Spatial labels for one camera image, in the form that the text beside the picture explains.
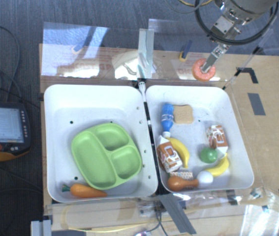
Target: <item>orange carrot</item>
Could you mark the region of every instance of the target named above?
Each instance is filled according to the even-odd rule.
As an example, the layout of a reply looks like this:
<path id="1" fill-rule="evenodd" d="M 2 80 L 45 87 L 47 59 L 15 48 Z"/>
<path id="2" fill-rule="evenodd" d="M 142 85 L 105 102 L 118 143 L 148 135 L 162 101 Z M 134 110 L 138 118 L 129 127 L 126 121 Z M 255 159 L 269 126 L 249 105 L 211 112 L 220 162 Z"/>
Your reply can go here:
<path id="1" fill-rule="evenodd" d="M 86 186 L 80 183 L 75 183 L 71 187 L 63 184 L 62 192 L 70 191 L 72 195 L 79 198 L 98 198 L 106 197 L 108 194 L 104 191 L 94 189 L 90 186 Z"/>

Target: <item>white egg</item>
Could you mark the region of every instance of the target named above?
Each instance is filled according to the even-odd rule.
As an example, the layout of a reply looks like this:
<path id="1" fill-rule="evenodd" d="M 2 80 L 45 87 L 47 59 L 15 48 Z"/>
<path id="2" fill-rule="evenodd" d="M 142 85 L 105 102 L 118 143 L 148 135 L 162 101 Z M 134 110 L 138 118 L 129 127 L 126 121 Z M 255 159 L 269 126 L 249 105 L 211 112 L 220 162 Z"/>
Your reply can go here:
<path id="1" fill-rule="evenodd" d="M 197 175 L 197 179 L 199 181 L 198 188 L 206 188 L 207 186 L 211 185 L 214 181 L 213 175 L 208 171 L 201 171 Z"/>

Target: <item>blue water bottle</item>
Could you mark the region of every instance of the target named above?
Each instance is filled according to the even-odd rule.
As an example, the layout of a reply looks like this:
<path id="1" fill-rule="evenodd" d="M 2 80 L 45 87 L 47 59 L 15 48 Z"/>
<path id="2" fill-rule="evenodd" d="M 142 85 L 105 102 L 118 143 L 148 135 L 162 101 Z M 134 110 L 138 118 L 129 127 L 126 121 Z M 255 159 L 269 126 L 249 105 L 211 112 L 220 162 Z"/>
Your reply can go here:
<path id="1" fill-rule="evenodd" d="M 171 136 L 170 128 L 173 125 L 173 111 L 174 106 L 166 103 L 162 106 L 161 125 L 163 127 L 162 136 L 168 138 Z"/>

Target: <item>green ball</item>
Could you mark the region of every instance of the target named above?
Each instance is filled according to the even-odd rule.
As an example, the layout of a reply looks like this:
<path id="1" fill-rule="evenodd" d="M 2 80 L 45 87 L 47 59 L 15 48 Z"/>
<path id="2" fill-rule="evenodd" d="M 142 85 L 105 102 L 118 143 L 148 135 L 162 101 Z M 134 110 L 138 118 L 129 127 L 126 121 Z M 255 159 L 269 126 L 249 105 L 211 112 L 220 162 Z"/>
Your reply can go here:
<path id="1" fill-rule="evenodd" d="M 213 148 L 206 147 L 200 152 L 200 160 L 204 163 L 214 163 L 218 157 L 217 151 Z"/>

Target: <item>green plate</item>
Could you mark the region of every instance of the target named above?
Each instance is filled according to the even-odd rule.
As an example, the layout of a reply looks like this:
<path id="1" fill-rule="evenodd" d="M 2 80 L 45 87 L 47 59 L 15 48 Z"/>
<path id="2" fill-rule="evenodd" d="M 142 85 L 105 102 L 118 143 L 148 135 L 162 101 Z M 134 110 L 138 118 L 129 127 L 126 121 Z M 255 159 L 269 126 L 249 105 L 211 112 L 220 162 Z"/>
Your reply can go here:
<path id="1" fill-rule="evenodd" d="M 142 166 L 134 141 L 114 123 L 93 126 L 77 134 L 71 152 L 87 183 L 99 190 L 130 180 Z"/>

